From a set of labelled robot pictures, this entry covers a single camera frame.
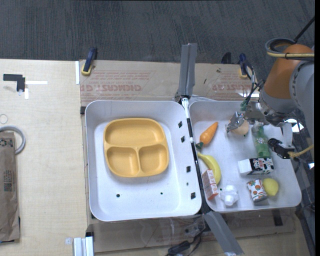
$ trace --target brown package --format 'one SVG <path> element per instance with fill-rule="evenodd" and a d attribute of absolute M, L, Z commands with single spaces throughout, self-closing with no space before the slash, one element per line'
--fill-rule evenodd
<path fill-rule="evenodd" d="M 15 134 L 0 132 L 0 242 L 19 237 Z"/>

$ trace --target carrot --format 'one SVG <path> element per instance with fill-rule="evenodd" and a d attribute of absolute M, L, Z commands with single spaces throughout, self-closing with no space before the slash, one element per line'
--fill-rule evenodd
<path fill-rule="evenodd" d="M 215 122 L 212 125 L 210 125 L 203 133 L 201 133 L 200 142 L 195 145 L 196 148 L 201 150 L 203 145 L 208 144 L 214 137 L 217 131 L 217 128 L 218 128 L 218 122 Z"/>

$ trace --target yellow banana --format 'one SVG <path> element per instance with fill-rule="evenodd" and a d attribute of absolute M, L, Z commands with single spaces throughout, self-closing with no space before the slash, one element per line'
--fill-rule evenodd
<path fill-rule="evenodd" d="M 213 171 L 215 182 L 218 185 L 221 180 L 221 169 L 217 160 L 208 154 L 201 154 L 200 152 L 197 152 L 197 155 L 201 160 L 204 161 L 206 166 Z"/>

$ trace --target yellow divided plate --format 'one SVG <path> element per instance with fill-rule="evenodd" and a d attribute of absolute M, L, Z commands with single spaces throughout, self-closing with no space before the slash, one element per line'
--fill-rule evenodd
<path fill-rule="evenodd" d="M 162 173 L 169 150 L 162 126 L 149 118 L 123 118 L 109 122 L 103 132 L 104 156 L 109 169 L 121 177 Z"/>

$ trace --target wooden table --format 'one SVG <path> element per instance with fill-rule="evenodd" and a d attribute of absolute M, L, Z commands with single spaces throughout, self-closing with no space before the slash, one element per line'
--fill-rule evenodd
<path fill-rule="evenodd" d="M 19 74 L 30 84 L 29 99 L 18 95 L 16 83 L 0 80 L 0 114 L 6 125 L 25 134 L 24 150 L 16 156 L 20 240 L 0 245 L 1 255 L 68 256 L 68 238 L 84 237 L 88 226 L 80 85 L 75 61 L 0 59 L 1 74 Z M 248 255 L 308 255 L 299 220 L 295 232 L 241 238 Z M 144 256 L 166 248 L 116 251 L 102 255 Z M 194 255 L 225 255 L 218 242 L 204 242 Z"/>

